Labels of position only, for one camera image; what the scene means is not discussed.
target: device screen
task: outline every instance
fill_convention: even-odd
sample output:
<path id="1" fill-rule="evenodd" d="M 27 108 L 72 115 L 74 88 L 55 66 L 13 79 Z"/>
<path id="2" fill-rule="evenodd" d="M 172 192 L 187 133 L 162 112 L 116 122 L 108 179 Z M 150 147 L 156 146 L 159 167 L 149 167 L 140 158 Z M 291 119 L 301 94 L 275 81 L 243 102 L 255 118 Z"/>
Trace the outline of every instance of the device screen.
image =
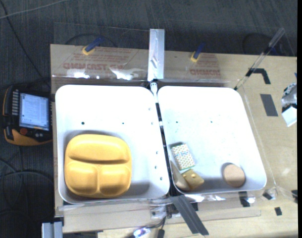
<path id="1" fill-rule="evenodd" d="M 19 126 L 49 130 L 48 98 L 20 93 Z"/>

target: white cable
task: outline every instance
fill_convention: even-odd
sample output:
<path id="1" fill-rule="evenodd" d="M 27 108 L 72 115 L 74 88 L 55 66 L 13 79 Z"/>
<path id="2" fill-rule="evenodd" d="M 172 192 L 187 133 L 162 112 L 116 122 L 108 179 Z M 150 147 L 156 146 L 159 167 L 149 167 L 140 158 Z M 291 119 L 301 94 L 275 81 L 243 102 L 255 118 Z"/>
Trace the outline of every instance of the white cable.
<path id="1" fill-rule="evenodd" d="M 66 1 L 71 1 L 71 0 L 61 0 L 61 1 L 57 1 L 57 2 L 54 2 L 54 3 L 47 4 L 47 5 L 43 5 L 43 6 L 40 6 L 40 7 L 37 7 L 37 8 L 14 12 L 14 13 L 11 13 L 11 14 L 0 17 L 0 19 L 7 18 L 7 17 L 10 17 L 10 16 L 14 16 L 14 15 L 21 14 L 21 13 L 25 13 L 25 12 L 30 12 L 30 11 L 46 8 L 46 7 L 49 7 L 49 6 L 58 4 L 58 3 L 62 3 L 62 2 L 66 2 Z"/>

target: handheld device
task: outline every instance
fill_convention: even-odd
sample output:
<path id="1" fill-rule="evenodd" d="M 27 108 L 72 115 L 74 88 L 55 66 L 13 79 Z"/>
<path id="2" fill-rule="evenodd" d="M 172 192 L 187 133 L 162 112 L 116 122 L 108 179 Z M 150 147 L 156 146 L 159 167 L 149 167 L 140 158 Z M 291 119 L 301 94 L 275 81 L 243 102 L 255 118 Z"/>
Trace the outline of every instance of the handheld device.
<path id="1" fill-rule="evenodd" d="M 2 115 L 7 142 L 33 146 L 52 141 L 50 93 L 12 85 L 5 93 Z"/>

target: brown circular object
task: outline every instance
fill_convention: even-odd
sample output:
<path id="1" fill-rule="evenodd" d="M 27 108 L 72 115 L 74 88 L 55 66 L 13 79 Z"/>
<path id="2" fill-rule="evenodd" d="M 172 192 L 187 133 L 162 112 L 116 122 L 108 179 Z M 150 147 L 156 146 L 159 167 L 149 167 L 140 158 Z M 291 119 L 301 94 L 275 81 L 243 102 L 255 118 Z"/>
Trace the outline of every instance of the brown circular object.
<path id="1" fill-rule="evenodd" d="M 225 181 L 232 187 L 240 187 L 246 181 L 244 171 L 235 164 L 228 164 L 223 171 L 223 176 Z"/>

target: beige table surface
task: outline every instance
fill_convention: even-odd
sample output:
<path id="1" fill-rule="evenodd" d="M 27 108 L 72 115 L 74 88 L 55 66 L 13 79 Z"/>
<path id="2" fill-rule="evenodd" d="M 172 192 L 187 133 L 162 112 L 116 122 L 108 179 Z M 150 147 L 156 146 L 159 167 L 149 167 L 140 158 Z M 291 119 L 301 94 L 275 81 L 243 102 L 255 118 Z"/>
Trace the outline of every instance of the beige table surface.
<path id="1" fill-rule="evenodd" d="M 51 46 L 51 58 L 56 56 L 56 48 Z M 188 57 L 186 52 L 168 52 L 168 56 Z M 236 82 L 242 78 L 258 56 L 215 54 L 222 79 Z M 298 204 L 293 201 L 290 191 L 297 186 L 297 124 L 287 127 L 281 116 L 281 98 L 283 90 L 296 82 L 297 58 L 267 56 L 260 65 L 267 71 L 271 84 L 265 84 L 261 74 L 253 74 L 245 83 L 241 93 L 246 109 L 251 113 L 250 122 L 264 161 L 271 178 L 274 179 L 275 199 L 257 198 L 252 207 L 241 207 L 237 200 L 229 203 L 201 203 L 198 215 L 212 238 L 230 237 L 298 237 Z M 73 83 L 71 79 L 52 78 L 52 93 L 60 85 Z M 265 113 L 260 94 L 270 94 L 274 101 L 277 117 L 268 117 Z M 54 130 L 54 183 L 55 207 L 61 207 L 61 199 L 57 189 L 57 150 L 55 130 L 55 105 L 53 105 Z M 275 208 L 280 207 L 282 215 L 277 216 Z M 151 219 L 150 210 L 136 203 L 119 206 L 93 206 L 66 211 L 64 214 L 63 233 L 76 233 L 103 230 L 98 234 L 102 238 L 125 238 L 138 227 L 157 223 Z M 181 217 L 167 219 L 165 237 L 201 237 L 191 233 Z M 157 229 L 145 235 L 156 237 Z"/>

